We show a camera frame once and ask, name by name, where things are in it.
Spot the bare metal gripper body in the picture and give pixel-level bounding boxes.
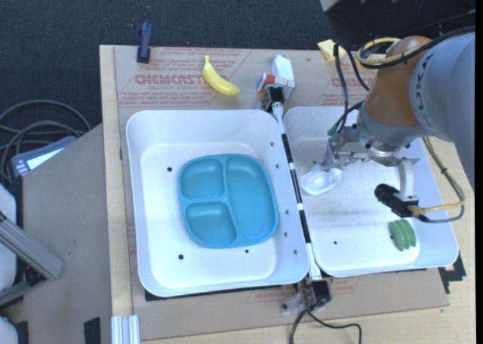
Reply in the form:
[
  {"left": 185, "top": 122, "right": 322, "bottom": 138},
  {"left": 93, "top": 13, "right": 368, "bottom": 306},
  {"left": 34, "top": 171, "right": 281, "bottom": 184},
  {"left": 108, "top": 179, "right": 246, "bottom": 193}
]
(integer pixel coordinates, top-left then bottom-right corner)
[{"left": 330, "top": 124, "right": 411, "bottom": 167}]

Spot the clear plastic cup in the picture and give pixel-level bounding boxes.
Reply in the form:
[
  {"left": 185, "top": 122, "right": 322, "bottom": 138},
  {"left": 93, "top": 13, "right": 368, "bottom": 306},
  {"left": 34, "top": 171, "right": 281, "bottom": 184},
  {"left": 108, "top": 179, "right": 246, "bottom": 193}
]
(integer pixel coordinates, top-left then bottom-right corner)
[{"left": 299, "top": 166, "right": 344, "bottom": 197}]

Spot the thin black and white rod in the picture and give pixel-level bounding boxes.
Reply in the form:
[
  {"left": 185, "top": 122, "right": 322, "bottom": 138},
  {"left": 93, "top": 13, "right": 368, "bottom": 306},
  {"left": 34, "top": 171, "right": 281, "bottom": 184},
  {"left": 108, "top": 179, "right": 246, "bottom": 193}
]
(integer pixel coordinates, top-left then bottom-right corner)
[{"left": 272, "top": 102, "right": 323, "bottom": 281}]

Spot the white plastic tray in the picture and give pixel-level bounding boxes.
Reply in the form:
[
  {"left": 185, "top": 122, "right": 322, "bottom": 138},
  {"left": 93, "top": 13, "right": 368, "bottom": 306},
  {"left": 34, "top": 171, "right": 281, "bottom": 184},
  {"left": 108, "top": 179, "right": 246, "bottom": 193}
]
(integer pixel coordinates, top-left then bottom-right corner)
[
  {"left": 282, "top": 105, "right": 460, "bottom": 278},
  {"left": 125, "top": 109, "right": 312, "bottom": 297}
]

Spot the green ridged toy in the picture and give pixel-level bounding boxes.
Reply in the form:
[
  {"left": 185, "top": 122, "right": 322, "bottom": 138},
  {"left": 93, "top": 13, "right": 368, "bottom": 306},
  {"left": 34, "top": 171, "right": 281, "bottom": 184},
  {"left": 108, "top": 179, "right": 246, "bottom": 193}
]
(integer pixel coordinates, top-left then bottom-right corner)
[{"left": 389, "top": 218, "right": 418, "bottom": 253}]

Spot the orange, white and blue packet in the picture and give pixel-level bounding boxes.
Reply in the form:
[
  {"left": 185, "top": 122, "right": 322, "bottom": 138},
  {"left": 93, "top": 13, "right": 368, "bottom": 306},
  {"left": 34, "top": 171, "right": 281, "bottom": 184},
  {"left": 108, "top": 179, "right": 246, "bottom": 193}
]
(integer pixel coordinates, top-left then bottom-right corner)
[{"left": 256, "top": 72, "right": 297, "bottom": 94}]

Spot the white carton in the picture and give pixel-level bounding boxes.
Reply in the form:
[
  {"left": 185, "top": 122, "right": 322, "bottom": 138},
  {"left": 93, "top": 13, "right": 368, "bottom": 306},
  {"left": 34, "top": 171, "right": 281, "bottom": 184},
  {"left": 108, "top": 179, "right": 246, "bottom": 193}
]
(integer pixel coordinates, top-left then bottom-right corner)
[{"left": 270, "top": 54, "right": 296, "bottom": 82}]

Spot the blue divided plate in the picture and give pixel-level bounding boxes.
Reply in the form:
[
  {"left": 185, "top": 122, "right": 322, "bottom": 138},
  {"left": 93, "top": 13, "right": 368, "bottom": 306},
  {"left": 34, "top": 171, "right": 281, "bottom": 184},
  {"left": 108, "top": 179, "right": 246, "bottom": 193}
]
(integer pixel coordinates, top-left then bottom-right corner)
[{"left": 177, "top": 153, "right": 280, "bottom": 250}]

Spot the yellow wedge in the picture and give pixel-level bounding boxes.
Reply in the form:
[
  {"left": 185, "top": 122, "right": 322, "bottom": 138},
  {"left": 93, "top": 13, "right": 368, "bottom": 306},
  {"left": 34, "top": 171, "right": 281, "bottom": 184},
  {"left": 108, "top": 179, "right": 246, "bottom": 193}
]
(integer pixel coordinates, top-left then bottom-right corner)
[{"left": 316, "top": 38, "right": 346, "bottom": 61}]

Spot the yellow banana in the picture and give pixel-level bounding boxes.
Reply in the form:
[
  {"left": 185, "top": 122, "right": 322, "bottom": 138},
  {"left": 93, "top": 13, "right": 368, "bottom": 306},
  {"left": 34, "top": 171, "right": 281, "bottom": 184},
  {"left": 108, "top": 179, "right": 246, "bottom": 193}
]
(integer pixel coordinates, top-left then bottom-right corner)
[{"left": 202, "top": 54, "right": 242, "bottom": 97}]

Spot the brown cardboard board, red print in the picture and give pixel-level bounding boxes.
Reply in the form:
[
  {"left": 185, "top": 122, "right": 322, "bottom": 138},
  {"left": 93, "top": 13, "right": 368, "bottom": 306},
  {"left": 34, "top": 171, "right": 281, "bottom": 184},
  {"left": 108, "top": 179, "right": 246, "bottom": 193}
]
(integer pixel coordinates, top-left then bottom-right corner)
[{"left": 112, "top": 46, "right": 451, "bottom": 340}]

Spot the black cylinder on white bracket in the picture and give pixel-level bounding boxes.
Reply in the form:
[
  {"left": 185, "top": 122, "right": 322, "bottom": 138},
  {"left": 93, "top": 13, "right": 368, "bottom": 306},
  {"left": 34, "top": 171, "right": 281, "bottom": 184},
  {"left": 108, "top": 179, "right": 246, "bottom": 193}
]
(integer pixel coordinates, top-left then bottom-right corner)
[{"left": 374, "top": 158, "right": 420, "bottom": 220}]

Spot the black block with thin wires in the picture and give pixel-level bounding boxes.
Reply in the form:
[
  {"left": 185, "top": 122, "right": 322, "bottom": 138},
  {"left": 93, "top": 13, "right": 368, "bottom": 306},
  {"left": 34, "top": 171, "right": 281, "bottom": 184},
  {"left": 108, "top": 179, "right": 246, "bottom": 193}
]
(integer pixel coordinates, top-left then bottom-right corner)
[
  {"left": 308, "top": 278, "right": 333, "bottom": 312},
  {"left": 265, "top": 85, "right": 288, "bottom": 112}
]

